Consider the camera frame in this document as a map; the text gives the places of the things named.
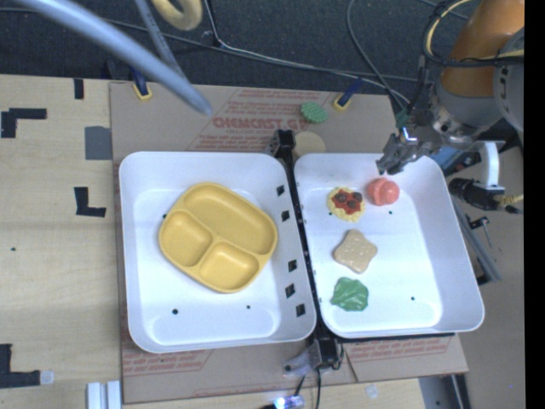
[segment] green pickle slice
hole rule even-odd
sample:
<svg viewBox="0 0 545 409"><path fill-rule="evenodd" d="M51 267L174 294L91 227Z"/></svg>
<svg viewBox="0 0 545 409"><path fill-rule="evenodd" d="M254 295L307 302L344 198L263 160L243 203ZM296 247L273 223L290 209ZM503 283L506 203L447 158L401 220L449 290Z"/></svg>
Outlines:
<svg viewBox="0 0 545 409"><path fill-rule="evenodd" d="M362 311L367 308L367 300L369 298L369 290L367 286L359 280L341 277L337 280L331 304L335 304L339 308L351 311Z"/></svg>

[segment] yellow bowl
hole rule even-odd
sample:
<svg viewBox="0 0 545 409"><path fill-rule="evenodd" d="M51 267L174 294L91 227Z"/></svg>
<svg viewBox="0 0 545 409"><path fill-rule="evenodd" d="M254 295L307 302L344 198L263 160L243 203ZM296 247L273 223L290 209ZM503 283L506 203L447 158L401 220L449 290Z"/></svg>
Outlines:
<svg viewBox="0 0 545 409"><path fill-rule="evenodd" d="M276 248L271 217L222 185L187 189L163 220L159 246L182 272L218 292L237 292L257 277Z"/></svg>

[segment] white tray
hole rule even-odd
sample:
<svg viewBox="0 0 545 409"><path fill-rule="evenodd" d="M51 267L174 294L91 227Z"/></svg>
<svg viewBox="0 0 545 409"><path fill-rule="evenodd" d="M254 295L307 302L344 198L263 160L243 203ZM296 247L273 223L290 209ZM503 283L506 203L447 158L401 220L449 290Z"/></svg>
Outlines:
<svg viewBox="0 0 545 409"><path fill-rule="evenodd" d="M320 153L295 164L297 192L324 323L346 338L389 337L471 331L484 307L441 169L430 158L388 177L399 200L375 206L366 200L358 222L330 215L326 200L334 187L363 192L378 177L380 154ZM332 256L350 228L377 245L368 269L356 274ZM340 277L359 279L369 305L346 312L330 303Z"/></svg>
<svg viewBox="0 0 545 409"><path fill-rule="evenodd" d="M237 293L200 285L159 249L163 215L187 188L203 181L229 187L278 228L270 261ZM282 343L313 331L316 311L290 189L277 159L261 153L133 153L121 163L119 184L129 331L142 349L165 353Z"/></svg>

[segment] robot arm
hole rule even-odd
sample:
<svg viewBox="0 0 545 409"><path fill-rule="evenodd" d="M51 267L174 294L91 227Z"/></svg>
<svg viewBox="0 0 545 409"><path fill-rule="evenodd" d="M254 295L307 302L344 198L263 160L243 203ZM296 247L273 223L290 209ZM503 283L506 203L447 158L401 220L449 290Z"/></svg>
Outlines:
<svg viewBox="0 0 545 409"><path fill-rule="evenodd" d="M396 117L399 132L390 135L376 162L380 174L395 175L442 146L479 150L479 135L502 117L524 131L525 0L482 0L449 58L441 60L431 48L433 31L453 8L467 1L443 3L431 17L423 38L422 65L433 63L443 71L431 89L427 109L403 111Z"/></svg>

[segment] cardboard sheet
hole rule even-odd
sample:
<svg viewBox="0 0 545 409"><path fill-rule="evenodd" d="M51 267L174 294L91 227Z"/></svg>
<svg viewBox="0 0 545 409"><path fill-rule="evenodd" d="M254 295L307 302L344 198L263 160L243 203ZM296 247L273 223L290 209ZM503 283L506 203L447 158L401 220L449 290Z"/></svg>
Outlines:
<svg viewBox="0 0 545 409"><path fill-rule="evenodd" d="M299 354L306 344L301 341L175 354L151 354L135 345L127 328L123 275L118 187L123 158L139 151L262 152L276 129L296 134L313 132L331 153L380 153L394 132L393 112L385 95L355 95L345 112L336 112L331 102L339 93L198 88L213 106L211 118L197 114L156 84L151 84L153 96L146 102L136 98L131 83L110 85L125 403L293 389L299 378L285 377L281 363ZM306 101L318 103L328 119L321 124L308 123L300 113ZM325 386L467 370L457 335L376 340L344 344L344 348L346 358L341 369L324 374Z"/></svg>

